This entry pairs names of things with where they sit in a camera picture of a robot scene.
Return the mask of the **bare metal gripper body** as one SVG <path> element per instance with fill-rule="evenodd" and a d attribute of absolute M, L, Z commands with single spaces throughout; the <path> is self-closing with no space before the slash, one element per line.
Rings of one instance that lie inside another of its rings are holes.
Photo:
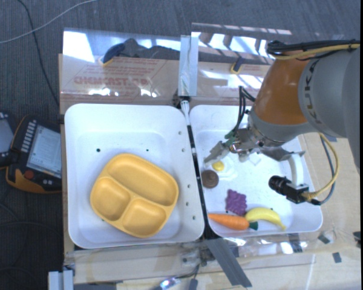
<path fill-rule="evenodd" d="M 266 153 L 284 145 L 285 141 L 270 139 L 254 127 L 239 129 L 230 145 L 232 153 Z"/>

